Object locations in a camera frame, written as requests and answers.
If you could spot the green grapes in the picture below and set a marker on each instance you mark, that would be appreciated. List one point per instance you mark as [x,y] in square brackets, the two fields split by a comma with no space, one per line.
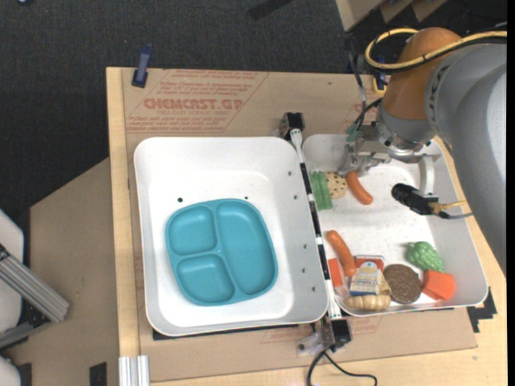
[424,255]

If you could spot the orange sausage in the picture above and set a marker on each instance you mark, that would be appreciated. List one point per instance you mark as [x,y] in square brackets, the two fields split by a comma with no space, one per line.
[342,249]
[360,191]

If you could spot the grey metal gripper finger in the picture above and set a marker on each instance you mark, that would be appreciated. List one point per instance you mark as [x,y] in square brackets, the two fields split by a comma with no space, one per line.
[349,161]
[368,163]

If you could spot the orange carrot piece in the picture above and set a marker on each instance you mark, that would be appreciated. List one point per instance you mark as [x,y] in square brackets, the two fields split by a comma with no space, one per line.
[438,284]

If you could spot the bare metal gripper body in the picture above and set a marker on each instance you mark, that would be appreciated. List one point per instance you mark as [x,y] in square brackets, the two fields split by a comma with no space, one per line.
[372,141]

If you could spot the tan bread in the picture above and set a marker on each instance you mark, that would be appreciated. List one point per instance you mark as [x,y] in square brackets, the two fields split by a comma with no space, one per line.
[368,302]

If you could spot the green pea pods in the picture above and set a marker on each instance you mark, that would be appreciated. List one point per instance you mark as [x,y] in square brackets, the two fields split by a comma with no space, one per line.
[322,193]

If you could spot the tan chocolate chip biscuit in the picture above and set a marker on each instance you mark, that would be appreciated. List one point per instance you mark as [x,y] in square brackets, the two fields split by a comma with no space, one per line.
[337,185]

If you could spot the blue divided plate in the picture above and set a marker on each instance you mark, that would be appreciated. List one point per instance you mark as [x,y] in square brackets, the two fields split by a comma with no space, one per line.
[241,235]

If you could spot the white and yellow carton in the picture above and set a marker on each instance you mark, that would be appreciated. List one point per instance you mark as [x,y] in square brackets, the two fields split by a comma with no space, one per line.
[368,278]

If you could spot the brown cardboard board red print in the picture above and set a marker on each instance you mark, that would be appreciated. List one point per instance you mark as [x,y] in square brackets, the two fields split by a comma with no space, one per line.
[249,95]

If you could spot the black cylinder on white bracket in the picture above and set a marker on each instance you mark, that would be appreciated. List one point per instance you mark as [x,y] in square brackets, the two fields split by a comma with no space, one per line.
[412,197]

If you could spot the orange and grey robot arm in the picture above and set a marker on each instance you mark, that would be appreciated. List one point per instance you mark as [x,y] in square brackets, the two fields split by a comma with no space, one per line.
[462,107]

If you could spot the thin black and white rod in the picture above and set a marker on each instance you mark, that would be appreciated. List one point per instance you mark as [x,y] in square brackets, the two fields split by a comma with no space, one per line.
[311,203]

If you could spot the brown round biscuit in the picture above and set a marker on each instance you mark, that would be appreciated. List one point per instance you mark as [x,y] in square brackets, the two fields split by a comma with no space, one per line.
[402,284]

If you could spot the white plastic tray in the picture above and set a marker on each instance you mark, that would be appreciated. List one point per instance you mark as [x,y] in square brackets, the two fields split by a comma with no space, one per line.
[394,223]
[225,167]

